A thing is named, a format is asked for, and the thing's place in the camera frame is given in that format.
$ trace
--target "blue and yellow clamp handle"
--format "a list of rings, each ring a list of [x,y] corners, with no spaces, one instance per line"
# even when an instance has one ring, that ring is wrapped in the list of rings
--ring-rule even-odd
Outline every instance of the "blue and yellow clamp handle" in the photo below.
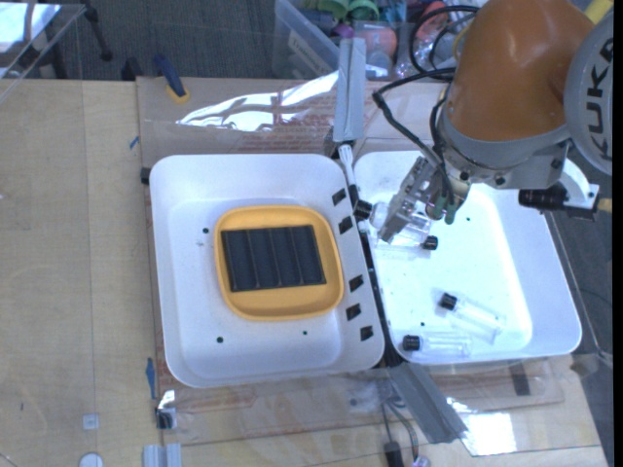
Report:
[[[173,64],[162,54],[154,55],[154,65],[158,73],[162,73],[166,79],[166,93],[176,104],[183,104],[190,97],[190,93],[179,78]]]

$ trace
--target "gray carpet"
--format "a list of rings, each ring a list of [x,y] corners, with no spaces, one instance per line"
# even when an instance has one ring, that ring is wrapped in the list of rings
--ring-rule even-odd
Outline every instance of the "gray carpet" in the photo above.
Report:
[[[47,0],[78,3],[78,0]],[[102,32],[114,57],[99,59],[99,47],[83,18],[78,23],[80,60],[67,54],[70,77],[121,80],[125,61],[133,56],[147,75],[156,74],[155,53],[165,54],[182,76],[272,77],[274,0],[91,0],[98,10]],[[576,0],[585,7],[587,0]],[[582,158],[574,159],[605,196],[612,196],[611,178]],[[601,353],[594,365],[582,367],[584,385],[610,465],[613,452],[612,338],[612,217],[599,214],[595,222],[556,215],[581,297],[584,340],[576,354]]]

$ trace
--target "table surface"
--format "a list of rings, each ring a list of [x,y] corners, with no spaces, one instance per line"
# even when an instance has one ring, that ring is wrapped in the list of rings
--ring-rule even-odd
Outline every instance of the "table surface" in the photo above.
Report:
[[[78,465],[88,451],[106,466],[141,465],[143,448],[165,438],[145,376],[158,316],[136,84],[24,81],[0,113],[0,466]],[[432,465],[607,465],[570,361],[550,359],[564,401],[513,415],[533,451],[474,457],[454,441],[421,453]],[[570,423],[575,436],[563,438]],[[182,458],[382,466],[383,430],[184,446]]]

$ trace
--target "white tray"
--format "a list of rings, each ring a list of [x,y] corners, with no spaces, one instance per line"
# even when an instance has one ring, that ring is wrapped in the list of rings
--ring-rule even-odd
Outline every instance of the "white tray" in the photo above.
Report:
[[[318,155],[172,156],[150,174],[154,239],[165,358],[172,374],[194,387],[354,372],[382,357],[383,332],[375,307],[344,173]],[[211,231],[226,211],[254,204],[311,207],[331,224],[342,258],[345,295],[316,317],[251,321],[222,299]],[[348,282],[362,275],[354,292]],[[348,320],[347,308],[360,313]]]
[[[355,165],[361,198],[389,202],[419,155],[363,156]],[[405,359],[483,362],[566,354],[578,346],[581,325],[549,228],[544,216],[518,203],[517,191],[473,185],[455,222],[433,222],[430,234],[439,238],[436,251],[405,255],[373,247],[392,342]],[[494,308],[507,328],[493,344],[473,338],[468,357],[403,350],[407,334],[451,329],[436,306],[444,292]]]

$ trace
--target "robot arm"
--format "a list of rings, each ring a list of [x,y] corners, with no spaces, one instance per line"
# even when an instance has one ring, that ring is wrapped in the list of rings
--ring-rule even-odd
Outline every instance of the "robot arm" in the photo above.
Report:
[[[599,188],[571,145],[611,174],[613,17],[597,26],[568,0],[490,0],[473,20],[422,157],[391,200],[391,242],[421,210],[454,221],[472,183],[520,190],[539,209],[594,212]]]

